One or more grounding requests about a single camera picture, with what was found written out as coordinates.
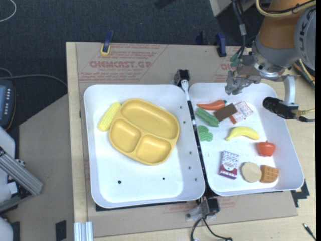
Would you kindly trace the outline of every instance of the carrot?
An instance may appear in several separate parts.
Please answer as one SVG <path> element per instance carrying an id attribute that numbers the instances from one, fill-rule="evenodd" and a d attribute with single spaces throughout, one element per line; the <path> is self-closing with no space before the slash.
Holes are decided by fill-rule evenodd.
<path id="1" fill-rule="evenodd" d="M 196 104 L 197 107 L 202 108 L 204 110 L 219 110 L 225 107 L 226 101 L 224 100 L 217 100 L 213 103 L 208 104 Z"/>

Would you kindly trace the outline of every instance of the white tray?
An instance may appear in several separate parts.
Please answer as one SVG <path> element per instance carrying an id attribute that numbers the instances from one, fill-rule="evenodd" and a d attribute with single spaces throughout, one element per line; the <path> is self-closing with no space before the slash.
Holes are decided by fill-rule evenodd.
<path id="1" fill-rule="evenodd" d="M 150 166 L 116 150 L 97 124 L 115 102 L 131 98 L 172 113 L 180 134 L 168 159 Z M 184 92 L 174 85 L 93 85 L 84 93 L 91 193 L 103 208 L 197 200 L 205 190 L 202 167 Z"/>
<path id="2" fill-rule="evenodd" d="M 228 96 L 225 93 L 225 83 L 196 83 L 189 89 L 194 111 L 197 103 L 210 103 L 216 100 L 226 100 L 228 104 L 245 101 L 254 112 L 246 120 L 233 124 L 229 118 L 222 120 L 219 127 L 210 127 L 196 116 L 197 125 L 205 125 L 213 133 L 213 140 L 202 141 L 201 149 L 206 175 L 210 188 L 218 195 L 230 196 L 249 193 L 295 190 L 304 182 L 304 176 L 292 139 L 285 120 L 263 108 L 266 97 L 276 97 L 274 90 L 263 83 L 252 84 L 244 88 L 241 94 Z M 260 140 L 252 140 L 240 136 L 225 140 L 232 127 L 249 126 L 257 130 Z M 276 150 L 271 157 L 260 156 L 256 144 L 260 141 L 270 141 L 276 144 Z M 240 155 L 239 166 L 244 162 L 253 162 L 276 167 L 280 170 L 278 179 L 269 184 L 261 182 L 249 183 L 241 176 L 240 168 L 236 179 L 229 179 L 218 174 L 222 152 Z"/>

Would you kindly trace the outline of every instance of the yellow divided plate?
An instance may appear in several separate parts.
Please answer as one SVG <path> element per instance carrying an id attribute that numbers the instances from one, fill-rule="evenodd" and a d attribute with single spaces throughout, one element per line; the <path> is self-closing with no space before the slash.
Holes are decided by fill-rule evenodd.
<path id="1" fill-rule="evenodd" d="M 109 130 L 109 140 L 123 154 L 157 165 L 171 154 L 179 132 L 179 122 L 171 113 L 134 98 L 118 110 Z"/>

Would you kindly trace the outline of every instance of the wooden table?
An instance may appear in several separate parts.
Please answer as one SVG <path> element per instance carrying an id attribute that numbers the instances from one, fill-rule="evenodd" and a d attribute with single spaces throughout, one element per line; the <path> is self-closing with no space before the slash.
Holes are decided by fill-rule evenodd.
<path id="1" fill-rule="evenodd" d="M 76 43 L 66 43 L 68 95 L 71 134 L 71 156 L 73 177 L 73 198 L 75 222 L 87 222 L 84 160 L 82 150 L 82 130 L 79 118 L 80 101 L 78 89 Z M 283 83 L 263 81 L 269 84 L 280 99 L 284 97 Z M 303 79 L 296 81 L 296 103 L 300 109 L 315 108 L 315 90 Z M 306 223 L 316 235 L 316 174 L 315 174 L 315 123 L 288 120 L 287 126 L 303 169 L 309 189 L 307 199 L 299 201 L 298 216 L 260 221 L 250 221 L 213 226 L 213 232 L 236 240 L 312 240 L 303 227 Z M 96 238 L 95 240 L 189 240 L 190 228 L 146 232 Z M 200 240 L 216 240 L 205 227 L 195 230 L 194 237 Z"/>

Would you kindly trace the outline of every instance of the corn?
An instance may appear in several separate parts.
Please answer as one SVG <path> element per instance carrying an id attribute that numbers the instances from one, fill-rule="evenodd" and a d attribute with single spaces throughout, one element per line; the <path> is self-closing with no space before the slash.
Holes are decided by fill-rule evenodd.
<path id="1" fill-rule="evenodd" d="M 105 114 L 101 117 L 98 123 L 98 129 L 100 131 L 107 131 L 114 119 L 118 109 L 120 108 L 121 104 L 119 102 L 113 103 L 110 108 L 105 112 Z"/>

